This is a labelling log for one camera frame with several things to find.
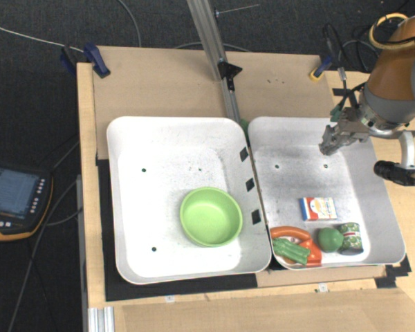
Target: screen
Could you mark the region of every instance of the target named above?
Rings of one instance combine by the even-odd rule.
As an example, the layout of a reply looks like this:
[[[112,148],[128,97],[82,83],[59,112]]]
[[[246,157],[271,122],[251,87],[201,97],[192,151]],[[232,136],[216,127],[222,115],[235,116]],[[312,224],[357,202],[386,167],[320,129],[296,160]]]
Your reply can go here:
[[[39,177],[9,169],[0,169],[0,211],[24,219]]]

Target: metal pole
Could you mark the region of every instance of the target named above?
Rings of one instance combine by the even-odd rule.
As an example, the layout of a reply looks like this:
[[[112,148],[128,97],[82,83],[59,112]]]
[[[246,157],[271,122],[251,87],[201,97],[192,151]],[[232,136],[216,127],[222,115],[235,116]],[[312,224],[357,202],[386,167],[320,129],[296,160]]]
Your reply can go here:
[[[228,87],[226,78],[219,72],[219,63],[227,62],[220,31],[216,24],[214,10],[209,0],[187,0],[201,43],[209,60],[214,79],[221,81],[226,114],[228,118],[240,123],[240,114],[235,92]]]

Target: green plate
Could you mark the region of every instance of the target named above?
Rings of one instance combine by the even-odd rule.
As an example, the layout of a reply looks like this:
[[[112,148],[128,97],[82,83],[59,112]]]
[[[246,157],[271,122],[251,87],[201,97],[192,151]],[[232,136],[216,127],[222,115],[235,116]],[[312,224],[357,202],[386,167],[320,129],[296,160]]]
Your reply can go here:
[[[191,191],[180,207],[185,234],[207,247],[227,245],[238,237],[243,216],[238,203],[226,192],[213,187]]]

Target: yellow cable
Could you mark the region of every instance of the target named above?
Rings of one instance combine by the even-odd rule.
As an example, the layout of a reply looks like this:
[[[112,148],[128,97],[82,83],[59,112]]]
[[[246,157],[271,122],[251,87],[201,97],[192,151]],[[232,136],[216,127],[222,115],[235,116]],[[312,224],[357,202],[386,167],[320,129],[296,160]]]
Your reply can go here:
[[[369,31],[369,40],[372,44],[372,46],[378,48],[378,49],[388,49],[388,50],[392,50],[392,49],[402,49],[402,48],[408,48],[410,46],[414,46],[415,45],[415,40],[414,41],[409,41],[407,43],[403,43],[403,44],[382,44],[379,41],[377,41],[374,37],[374,30],[376,27],[378,27],[380,24],[384,23],[385,21],[387,21],[388,19],[393,19],[393,18],[398,18],[398,19],[403,19],[406,20],[409,17],[407,17],[404,14],[400,14],[398,12],[393,13],[393,14],[388,14],[385,15],[383,17],[381,17],[372,27],[371,30]]]

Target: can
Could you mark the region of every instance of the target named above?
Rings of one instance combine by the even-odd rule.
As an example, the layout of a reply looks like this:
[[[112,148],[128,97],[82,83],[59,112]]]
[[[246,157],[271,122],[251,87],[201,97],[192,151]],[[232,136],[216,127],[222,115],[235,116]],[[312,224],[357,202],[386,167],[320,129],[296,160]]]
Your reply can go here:
[[[345,223],[338,227],[343,236],[343,244],[340,253],[346,256],[359,255],[363,253],[360,225],[357,223]]]

